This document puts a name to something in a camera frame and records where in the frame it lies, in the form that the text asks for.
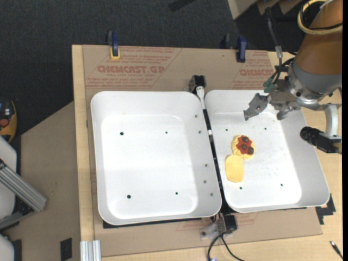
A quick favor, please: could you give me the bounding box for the brown cardboard board red print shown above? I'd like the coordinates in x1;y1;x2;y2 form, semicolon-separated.
82;44;324;257

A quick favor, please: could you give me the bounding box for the yellow toy bread slice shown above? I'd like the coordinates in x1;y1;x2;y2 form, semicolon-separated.
225;154;245;183

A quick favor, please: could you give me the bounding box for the black block with thin wires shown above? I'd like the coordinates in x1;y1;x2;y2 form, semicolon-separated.
188;74;206;92
200;214;239;240

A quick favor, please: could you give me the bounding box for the white plastic tray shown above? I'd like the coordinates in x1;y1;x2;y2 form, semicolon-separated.
90;90;222;226
203;89;331;214

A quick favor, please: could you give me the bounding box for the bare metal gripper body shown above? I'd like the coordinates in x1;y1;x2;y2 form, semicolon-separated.
266;78;328;111

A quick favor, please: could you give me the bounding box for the yellow pasta with red sauce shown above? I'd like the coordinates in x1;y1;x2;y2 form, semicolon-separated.
231;134;256;160

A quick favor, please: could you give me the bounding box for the thin black and white rod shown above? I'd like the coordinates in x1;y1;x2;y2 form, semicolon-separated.
196;86;225;199

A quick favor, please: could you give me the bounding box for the black cylinder on white bracket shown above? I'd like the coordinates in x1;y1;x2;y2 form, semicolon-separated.
300;104;342;154

